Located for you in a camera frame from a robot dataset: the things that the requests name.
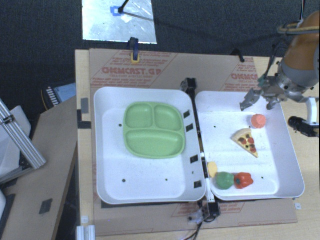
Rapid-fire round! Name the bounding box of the yellow biscuit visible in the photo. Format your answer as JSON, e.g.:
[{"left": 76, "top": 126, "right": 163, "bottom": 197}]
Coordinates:
[{"left": 207, "top": 161, "right": 219, "bottom": 179}]

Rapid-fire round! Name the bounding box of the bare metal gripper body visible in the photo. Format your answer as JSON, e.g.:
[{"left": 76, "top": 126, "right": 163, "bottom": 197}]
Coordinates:
[{"left": 261, "top": 74, "right": 309, "bottom": 103}]

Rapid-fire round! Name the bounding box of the black cylinder on white bracket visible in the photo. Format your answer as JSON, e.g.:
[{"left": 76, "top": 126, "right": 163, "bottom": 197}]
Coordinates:
[{"left": 287, "top": 96, "right": 320, "bottom": 138}]

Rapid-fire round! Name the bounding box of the green bell pepper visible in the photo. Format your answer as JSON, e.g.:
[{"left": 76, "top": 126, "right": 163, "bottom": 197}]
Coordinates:
[{"left": 215, "top": 171, "right": 235, "bottom": 191}]

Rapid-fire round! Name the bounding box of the orange cupcake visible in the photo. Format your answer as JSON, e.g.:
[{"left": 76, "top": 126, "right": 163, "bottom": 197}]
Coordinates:
[{"left": 250, "top": 113, "right": 267, "bottom": 130}]

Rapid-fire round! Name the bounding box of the red bell pepper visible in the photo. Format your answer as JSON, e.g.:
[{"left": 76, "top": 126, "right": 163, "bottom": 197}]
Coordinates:
[{"left": 233, "top": 172, "right": 254, "bottom": 190}]

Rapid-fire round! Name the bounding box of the thin black and white rod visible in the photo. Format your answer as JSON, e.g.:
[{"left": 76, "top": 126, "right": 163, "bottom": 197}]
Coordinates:
[{"left": 188, "top": 89, "right": 213, "bottom": 205}]

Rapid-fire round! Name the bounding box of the white plastic tray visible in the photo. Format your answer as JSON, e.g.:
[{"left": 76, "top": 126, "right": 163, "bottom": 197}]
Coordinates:
[
  {"left": 93, "top": 86, "right": 207, "bottom": 206},
  {"left": 194, "top": 90, "right": 306, "bottom": 202}
]

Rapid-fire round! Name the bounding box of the pizza slice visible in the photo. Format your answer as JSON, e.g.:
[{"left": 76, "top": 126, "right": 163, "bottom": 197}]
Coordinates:
[{"left": 230, "top": 127, "right": 259, "bottom": 159}]

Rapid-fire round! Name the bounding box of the green divided plate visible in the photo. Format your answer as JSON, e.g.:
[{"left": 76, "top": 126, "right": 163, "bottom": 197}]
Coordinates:
[{"left": 122, "top": 101, "right": 187, "bottom": 160}]

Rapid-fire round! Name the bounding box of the brown cardboard board red print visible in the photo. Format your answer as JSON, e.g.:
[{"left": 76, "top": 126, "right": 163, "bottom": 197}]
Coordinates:
[{"left": 88, "top": 48, "right": 299, "bottom": 237}]

